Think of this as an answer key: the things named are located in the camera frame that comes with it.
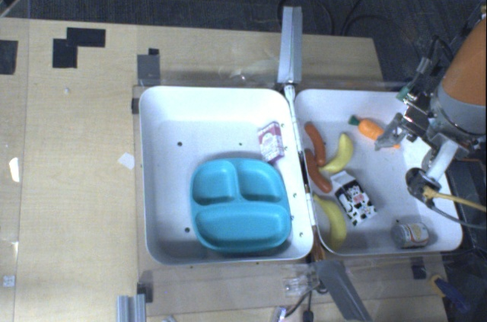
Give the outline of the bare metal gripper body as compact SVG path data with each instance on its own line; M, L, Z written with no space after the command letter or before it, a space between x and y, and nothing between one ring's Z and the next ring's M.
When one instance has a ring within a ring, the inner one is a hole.
M406 139L421 139L430 150L429 158L438 156L446 144L462 159L476 150L476 106L456 100L444 91L406 96L402 130Z

